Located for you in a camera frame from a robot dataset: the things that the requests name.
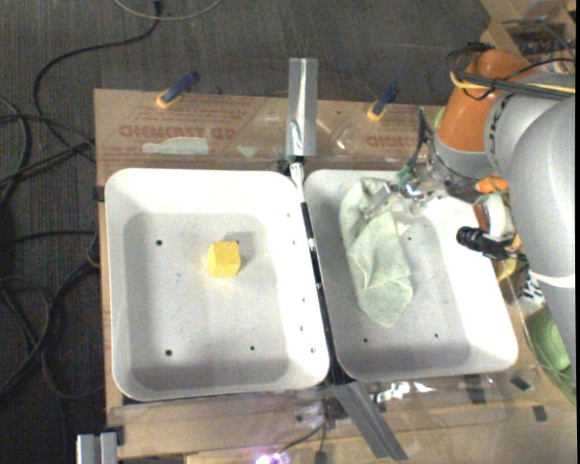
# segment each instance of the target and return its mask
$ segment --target yellow cable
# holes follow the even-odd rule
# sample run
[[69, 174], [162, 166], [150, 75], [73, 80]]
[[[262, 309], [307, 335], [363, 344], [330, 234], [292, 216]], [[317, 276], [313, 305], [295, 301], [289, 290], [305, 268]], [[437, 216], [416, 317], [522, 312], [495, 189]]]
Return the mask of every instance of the yellow cable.
[[[481, 86], [480, 84], [475, 84], [473, 82], [458, 81], [457, 78], [455, 77], [455, 75], [453, 74], [453, 72], [450, 72], [449, 76], [451, 77], [451, 82], [455, 85], [455, 87], [460, 88], [460, 89], [491, 89], [490, 86]], [[569, 88], [566, 86], [555, 86], [552, 84], [539, 84], [539, 83], [535, 83], [535, 82], [530, 83], [528, 85], [535, 86], [537, 88], [550, 89], [550, 90], [554, 90], [554, 91], [561, 91], [563, 93], [572, 93], [574, 95], [576, 93], [576, 88]]]

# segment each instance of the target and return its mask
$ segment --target light green towel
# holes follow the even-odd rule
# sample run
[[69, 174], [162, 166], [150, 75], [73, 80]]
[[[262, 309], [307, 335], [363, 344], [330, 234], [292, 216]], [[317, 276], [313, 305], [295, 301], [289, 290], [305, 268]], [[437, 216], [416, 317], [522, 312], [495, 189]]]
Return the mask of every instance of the light green towel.
[[372, 320], [390, 328], [413, 298], [413, 287], [392, 202], [375, 217], [363, 217], [370, 196], [383, 184], [363, 179], [351, 186], [341, 202], [339, 225], [359, 307]]

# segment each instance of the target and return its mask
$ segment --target crumpled cloth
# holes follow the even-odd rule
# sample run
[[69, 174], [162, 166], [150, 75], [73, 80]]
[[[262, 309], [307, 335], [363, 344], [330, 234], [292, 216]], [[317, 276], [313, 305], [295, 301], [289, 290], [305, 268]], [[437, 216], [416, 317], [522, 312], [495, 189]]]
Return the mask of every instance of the crumpled cloth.
[[339, 208], [339, 225], [359, 307], [373, 321], [390, 328], [412, 300], [413, 287], [392, 202], [371, 219], [363, 216], [371, 195], [383, 184], [362, 179], [351, 186]]

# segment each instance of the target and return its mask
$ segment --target white cable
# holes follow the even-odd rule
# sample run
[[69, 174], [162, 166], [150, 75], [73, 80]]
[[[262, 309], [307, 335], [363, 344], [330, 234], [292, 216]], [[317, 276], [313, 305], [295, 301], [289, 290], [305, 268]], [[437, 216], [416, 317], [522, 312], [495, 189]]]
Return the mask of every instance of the white cable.
[[168, 16], [168, 17], [161, 17], [161, 16], [158, 16], [158, 15], [151, 15], [151, 14], [143, 14], [141, 12], [135, 11], [135, 10], [127, 7], [120, 0], [114, 0], [114, 2], [116, 2], [117, 5], [119, 5], [120, 7], [122, 7], [128, 13], [133, 14], [133, 15], [137, 15], [138, 17], [144, 17], [144, 18], [153, 19], [153, 20], [186, 20], [186, 19], [193, 19], [194, 17], [198, 17], [199, 15], [203, 15], [206, 12], [214, 9], [217, 5], [219, 5], [219, 3], [221, 3], [221, 0], [216, 0], [215, 2], [213, 2], [211, 5], [209, 5], [205, 9], [203, 9], [201, 11], [198, 11], [196, 13], [193, 13], [193, 14], [188, 14], [188, 15], [175, 15], [175, 16]]

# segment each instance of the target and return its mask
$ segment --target white tray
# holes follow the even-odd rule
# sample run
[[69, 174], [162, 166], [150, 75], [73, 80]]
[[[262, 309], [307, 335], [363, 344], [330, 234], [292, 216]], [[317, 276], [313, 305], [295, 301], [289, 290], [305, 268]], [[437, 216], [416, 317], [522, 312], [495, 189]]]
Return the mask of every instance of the white tray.
[[500, 371], [518, 353], [507, 308], [489, 259], [461, 246], [463, 225], [478, 226], [471, 205], [434, 200], [420, 217], [400, 217], [414, 297], [391, 329], [358, 306], [339, 229], [339, 205], [363, 177], [391, 172], [318, 170], [305, 181], [336, 356], [348, 374], [384, 382]]
[[[309, 388], [330, 359], [298, 194], [274, 172], [131, 168], [105, 186], [116, 384], [142, 401]], [[208, 275], [236, 240], [235, 277]]]

